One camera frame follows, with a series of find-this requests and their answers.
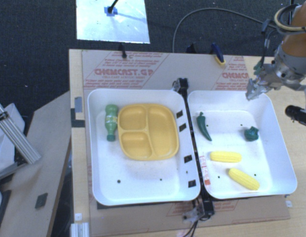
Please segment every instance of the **black carpet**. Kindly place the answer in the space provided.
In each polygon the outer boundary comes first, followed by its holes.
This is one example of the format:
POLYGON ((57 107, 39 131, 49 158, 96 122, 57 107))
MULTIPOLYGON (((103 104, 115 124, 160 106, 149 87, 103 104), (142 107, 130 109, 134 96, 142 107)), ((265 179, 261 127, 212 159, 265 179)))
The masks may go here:
MULTIPOLYGON (((225 8, 264 21, 289 0, 145 0, 151 44, 126 44, 127 50, 172 52, 178 22, 189 12, 225 8)), ((175 52, 198 42, 209 52, 216 42, 224 54, 262 54, 261 25, 227 12, 202 11, 180 26, 175 52)), ((281 36, 272 39, 273 55, 281 36)), ((116 50, 118 43, 76 39, 76 0, 0 0, 0 102, 15 103, 29 115, 69 90, 68 50, 116 50)))

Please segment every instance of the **yellow divided plate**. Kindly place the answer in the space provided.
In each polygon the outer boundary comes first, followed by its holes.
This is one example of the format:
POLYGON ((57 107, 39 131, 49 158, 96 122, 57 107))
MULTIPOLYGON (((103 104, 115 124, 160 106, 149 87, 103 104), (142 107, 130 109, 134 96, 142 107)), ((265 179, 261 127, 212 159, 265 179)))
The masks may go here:
POLYGON ((174 156, 179 139, 173 113, 159 104, 134 104, 118 113, 122 151, 136 160, 162 160, 174 156))

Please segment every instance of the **bottle label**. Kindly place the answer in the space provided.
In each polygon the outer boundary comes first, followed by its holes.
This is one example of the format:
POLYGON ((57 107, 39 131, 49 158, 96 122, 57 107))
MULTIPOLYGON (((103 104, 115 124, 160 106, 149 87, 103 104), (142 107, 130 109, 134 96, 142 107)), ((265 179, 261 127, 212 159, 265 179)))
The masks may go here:
POLYGON ((117 124, 117 116, 111 116, 111 115, 106 116, 105 123, 111 123, 111 122, 117 124))

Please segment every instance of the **wooden table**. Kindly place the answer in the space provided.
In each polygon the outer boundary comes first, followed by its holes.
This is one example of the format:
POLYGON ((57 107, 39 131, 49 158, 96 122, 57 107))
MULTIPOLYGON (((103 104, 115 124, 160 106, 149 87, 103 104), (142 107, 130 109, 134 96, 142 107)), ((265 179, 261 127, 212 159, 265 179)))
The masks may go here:
MULTIPOLYGON (((252 68, 259 61, 260 57, 244 57, 246 67, 250 77, 253 77, 252 68)), ((81 69, 82 60, 79 51, 70 52, 70 69, 81 69)), ((82 73, 71 73, 71 87, 82 85, 82 73)), ((73 96, 83 95, 82 87, 71 88, 71 108, 75 107, 73 96)), ((259 222, 228 226, 215 226, 197 228, 196 236, 306 236, 306 127, 292 122, 285 114, 284 110, 288 105, 305 106, 305 96, 302 92, 295 92, 286 87, 280 91, 271 91, 268 96, 273 102, 275 113, 293 164, 293 168, 298 180, 297 190, 286 199, 292 203, 289 208, 291 219, 272 222, 259 222)), ((84 119, 83 113, 76 113, 77 120, 84 119)), ((81 222, 89 222, 89 197, 88 178, 86 163, 86 138, 84 129, 72 129, 73 149, 73 179, 74 179, 74 213, 82 214, 81 222)), ((168 237, 183 236, 187 230, 163 231, 153 233, 133 234, 135 237, 168 237)))

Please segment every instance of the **gray metal surface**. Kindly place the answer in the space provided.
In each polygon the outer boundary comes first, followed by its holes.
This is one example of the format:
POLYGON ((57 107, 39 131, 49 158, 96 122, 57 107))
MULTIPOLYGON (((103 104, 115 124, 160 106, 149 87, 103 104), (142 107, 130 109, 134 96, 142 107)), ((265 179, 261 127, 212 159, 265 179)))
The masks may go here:
POLYGON ((150 43, 144 0, 119 0, 117 14, 108 16, 113 2, 76 0, 77 39, 150 43))

